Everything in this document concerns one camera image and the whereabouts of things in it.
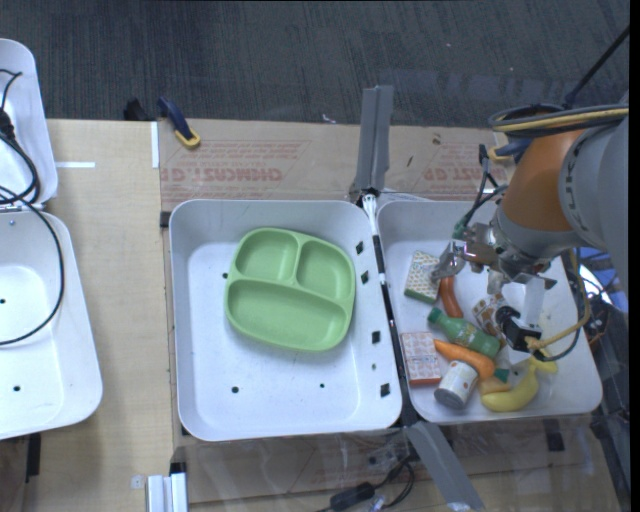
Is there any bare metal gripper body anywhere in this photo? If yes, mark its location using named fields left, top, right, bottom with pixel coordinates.
left=452, top=222, right=557, bottom=291

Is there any white and brown packet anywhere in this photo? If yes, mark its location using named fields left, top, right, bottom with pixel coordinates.
left=470, top=293, right=509, bottom=342

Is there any white carton with orange print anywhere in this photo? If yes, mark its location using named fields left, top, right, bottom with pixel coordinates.
left=403, top=249, right=442, bottom=305

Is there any orange sausage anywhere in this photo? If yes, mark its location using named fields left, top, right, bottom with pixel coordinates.
left=438, top=274, right=465, bottom=320

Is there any green bottle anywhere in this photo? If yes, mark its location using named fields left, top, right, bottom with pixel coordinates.
left=426, top=306, right=502, bottom=359

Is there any orange carrot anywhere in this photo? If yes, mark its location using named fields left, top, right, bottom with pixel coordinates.
left=432, top=338, right=512, bottom=384

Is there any white can with orange print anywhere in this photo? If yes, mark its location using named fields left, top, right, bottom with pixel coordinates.
left=432, top=359, right=479, bottom=412

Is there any yellow banana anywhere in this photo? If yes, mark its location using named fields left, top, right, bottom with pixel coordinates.
left=480, top=355, right=559, bottom=414

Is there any white plastic tray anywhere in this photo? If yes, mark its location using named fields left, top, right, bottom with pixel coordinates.
left=375, top=199, right=605, bottom=427
left=168, top=198, right=404, bottom=443

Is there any green divided plate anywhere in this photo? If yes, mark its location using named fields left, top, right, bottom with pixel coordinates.
left=223, top=227, right=358, bottom=353

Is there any brown cardboard board red print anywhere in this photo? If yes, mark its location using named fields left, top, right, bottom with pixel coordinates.
left=158, top=117, right=601, bottom=504

